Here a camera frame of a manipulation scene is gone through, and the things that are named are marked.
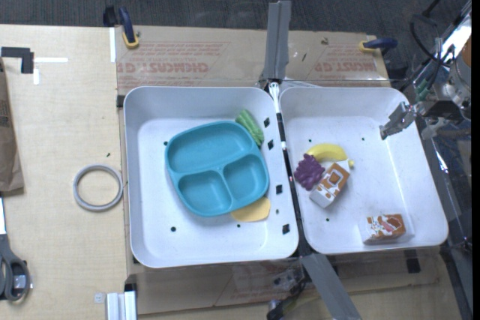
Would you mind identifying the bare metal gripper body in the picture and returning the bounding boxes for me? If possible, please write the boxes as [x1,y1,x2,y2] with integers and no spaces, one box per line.
[412,82,472,123]

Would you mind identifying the white plastic tray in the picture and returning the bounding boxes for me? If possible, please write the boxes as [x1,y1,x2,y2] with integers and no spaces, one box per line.
[278,85,450,256]
[122,85,301,269]

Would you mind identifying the yellow banana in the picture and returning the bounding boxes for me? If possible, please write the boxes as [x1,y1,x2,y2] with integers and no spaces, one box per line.
[304,142,356,169]

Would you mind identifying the white and orange carton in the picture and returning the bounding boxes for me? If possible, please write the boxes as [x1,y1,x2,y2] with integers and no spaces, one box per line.
[308,161,352,209]

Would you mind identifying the purple grapes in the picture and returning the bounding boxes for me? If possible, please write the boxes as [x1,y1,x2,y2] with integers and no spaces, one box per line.
[292,153,326,193]

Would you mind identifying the orange and white packet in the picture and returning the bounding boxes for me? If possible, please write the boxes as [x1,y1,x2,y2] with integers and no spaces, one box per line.
[357,213,416,246]

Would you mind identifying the green toy bean pods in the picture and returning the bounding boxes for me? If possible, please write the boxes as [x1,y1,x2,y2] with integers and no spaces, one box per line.
[235,108,266,148]

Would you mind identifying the yellow flat toy chip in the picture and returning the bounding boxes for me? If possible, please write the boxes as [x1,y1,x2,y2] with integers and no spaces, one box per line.
[229,196,272,223]

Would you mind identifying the blue divided plate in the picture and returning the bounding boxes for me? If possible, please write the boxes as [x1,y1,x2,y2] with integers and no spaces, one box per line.
[163,119,272,219]

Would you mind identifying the brown cardboard board red print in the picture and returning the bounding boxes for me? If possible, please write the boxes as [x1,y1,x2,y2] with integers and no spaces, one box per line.
[113,24,442,316]

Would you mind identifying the white tape roll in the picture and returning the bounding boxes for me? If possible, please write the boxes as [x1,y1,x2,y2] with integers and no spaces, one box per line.
[72,163,125,213]

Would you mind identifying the brown paper bag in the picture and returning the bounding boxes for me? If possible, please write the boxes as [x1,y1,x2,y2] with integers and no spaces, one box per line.
[0,57,26,196]

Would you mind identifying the grey scissors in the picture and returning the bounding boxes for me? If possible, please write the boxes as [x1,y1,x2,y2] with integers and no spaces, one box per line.
[0,233,34,303]

